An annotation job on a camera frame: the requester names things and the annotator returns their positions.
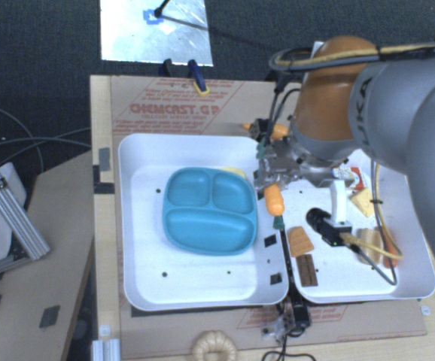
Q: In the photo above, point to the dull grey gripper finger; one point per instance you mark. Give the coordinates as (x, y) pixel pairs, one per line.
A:
(284, 184)
(259, 185)

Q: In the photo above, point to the pale yellow toy food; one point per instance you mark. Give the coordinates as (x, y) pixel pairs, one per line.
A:
(234, 171)

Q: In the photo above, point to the white plastic tray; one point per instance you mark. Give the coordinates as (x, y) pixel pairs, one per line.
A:
(149, 276)
(345, 280)

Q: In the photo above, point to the black cylinder on white bracket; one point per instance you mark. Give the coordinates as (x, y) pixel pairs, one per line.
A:
(338, 205)

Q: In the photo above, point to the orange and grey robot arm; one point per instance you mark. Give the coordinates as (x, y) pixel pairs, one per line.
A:
(390, 126)

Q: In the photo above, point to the orange toy carrot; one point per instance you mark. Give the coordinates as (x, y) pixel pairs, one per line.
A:
(279, 131)

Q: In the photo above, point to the red and white packet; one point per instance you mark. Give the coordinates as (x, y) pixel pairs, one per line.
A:
(358, 175)

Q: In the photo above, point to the beige doughnut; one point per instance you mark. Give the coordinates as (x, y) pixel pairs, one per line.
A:
(213, 346)

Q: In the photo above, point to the orange bread slice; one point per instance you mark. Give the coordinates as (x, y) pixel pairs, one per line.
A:
(300, 243)

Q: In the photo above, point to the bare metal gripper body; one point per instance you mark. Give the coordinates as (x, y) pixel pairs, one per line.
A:
(283, 162)

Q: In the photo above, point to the blue divided plate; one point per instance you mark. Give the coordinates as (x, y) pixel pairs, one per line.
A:
(210, 216)

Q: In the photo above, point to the beige bread roll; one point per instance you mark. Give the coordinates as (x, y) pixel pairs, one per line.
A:
(370, 239)

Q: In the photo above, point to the orange carrot with green end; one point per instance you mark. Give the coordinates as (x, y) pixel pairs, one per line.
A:
(274, 201)

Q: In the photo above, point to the brown cardboard board red print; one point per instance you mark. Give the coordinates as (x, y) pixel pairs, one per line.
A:
(157, 104)

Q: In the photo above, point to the orange sausage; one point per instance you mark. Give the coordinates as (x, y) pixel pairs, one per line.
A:
(390, 261)

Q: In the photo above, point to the yellow cheese wedge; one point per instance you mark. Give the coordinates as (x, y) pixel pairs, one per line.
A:
(364, 201)

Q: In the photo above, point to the brown chocolate biscuit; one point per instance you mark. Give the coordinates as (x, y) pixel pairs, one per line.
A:
(307, 271)

